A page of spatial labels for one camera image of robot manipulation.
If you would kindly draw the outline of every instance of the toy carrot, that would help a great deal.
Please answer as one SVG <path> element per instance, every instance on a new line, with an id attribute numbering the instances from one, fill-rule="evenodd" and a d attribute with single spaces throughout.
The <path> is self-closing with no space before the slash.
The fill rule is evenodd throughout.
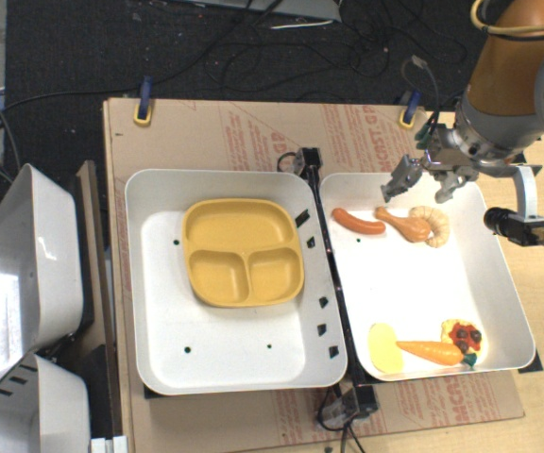
<path id="1" fill-rule="evenodd" d="M 435 341 L 397 341 L 396 345 L 406 352 L 445 366 L 456 365 L 465 358 L 461 349 L 454 344 Z"/>

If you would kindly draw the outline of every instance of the toy sausage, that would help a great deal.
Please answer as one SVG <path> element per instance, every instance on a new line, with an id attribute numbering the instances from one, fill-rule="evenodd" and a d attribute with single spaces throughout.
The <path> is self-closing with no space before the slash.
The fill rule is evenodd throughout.
<path id="1" fill-rule="evenodd" d="M 348 230 L 355 231 L 356 233 L 362 233 L 363 235 L 379 235 L 385 232 L 384 222 L 368 222 L 367 220 L 361 220 L 345 211 L 343 208 L 334 209 L 331 216 L 339 225 Z"/>

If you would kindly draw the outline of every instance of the yellow plate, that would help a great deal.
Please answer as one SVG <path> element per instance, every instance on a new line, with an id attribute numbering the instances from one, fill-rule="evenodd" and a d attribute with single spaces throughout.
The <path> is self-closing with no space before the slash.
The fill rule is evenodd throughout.
<path id="1" fill-rule="evenodd" d="M 279 304 L 303 288 L 295 221 L 272 201 L 200 201 L 184 215 L 182 242 L 193 291 L 210 305 Z"/>

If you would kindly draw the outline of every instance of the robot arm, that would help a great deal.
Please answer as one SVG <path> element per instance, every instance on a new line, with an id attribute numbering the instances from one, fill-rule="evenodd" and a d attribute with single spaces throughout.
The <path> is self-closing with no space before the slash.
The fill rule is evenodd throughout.
<path id="1" fill-rule="evenodd" d="M 510 241 L 544 245 L 544 219 L 536 214 L 540 166 L 518 164 L 544 134 L 544 0 L 514 0 L 496 26 L 478 18 L 489 0 L 477 0 L 472 22 L 488 34 L 456 111 L 453 128 L 431 123 L 416 135 L 420 159 L 405 155 L 382 186 L 386 202 L 414 186 L 424 171 L 440 183 L 437 203 L 480 173 L 511 177 L 518 210 L 491 209 L 485 224 Z"/>

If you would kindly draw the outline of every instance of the toy food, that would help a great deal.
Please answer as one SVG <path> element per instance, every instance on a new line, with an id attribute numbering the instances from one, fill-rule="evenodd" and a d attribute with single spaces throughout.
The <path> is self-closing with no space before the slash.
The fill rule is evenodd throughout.
<path id="1" fill-rule="evenodd" d="M 484 342 L 482 332 L 470 322 L 462 319 L 444 321 L 440 341 L 455 344 L 463 354 L 479 354 Z"/>
<path id="2" fill-rule="evenodd" d="M 454 366 L 461 362 L 465 355 L 454 344 L 435 341 L 398 341 L 396 345 L 406 352 L 415 354 L 436 364 Z"/>
<path id="3" fill-rule="evenodd" d="M 379 235 L 380 233 L 385 232 L 384 222 L 368 222 L 367 220 L 361 220 L 345 211 L 343 208 L 334 209 L 331 216 L 342 227 L 357 233 L 362 233 L 363 235 Z"/>
<path id="4" fill-rule="evenodd" d="M 399 373 L 404 367 L 402 351 L 396 345 L 396 333 L 387 324 L 373 324 L 370 328 L 368 352 L 373 365 L 383 373 Z"/>
<path id="5" fill-rule="evenodd" d="M 427 245 L 438 248 L 448 241 L 451 234 L 451 224 L 444 211 L 432 207 L 414 207 L 408 215 L 414 218 L 423 218 L 430 224 L 433 236 L 425 241 Z"/>
<path id="6" fill-rule="evenodd" d="M 375 209 L 375 217 L 378 220 L 383 220 L 390 224 L 399 231 L 406 240 L 413 243 L 425 242 L 432 231 L 430 224 L 423 218 L 401 218 L 394 216 L 385 207 L 377 207 Z"/>

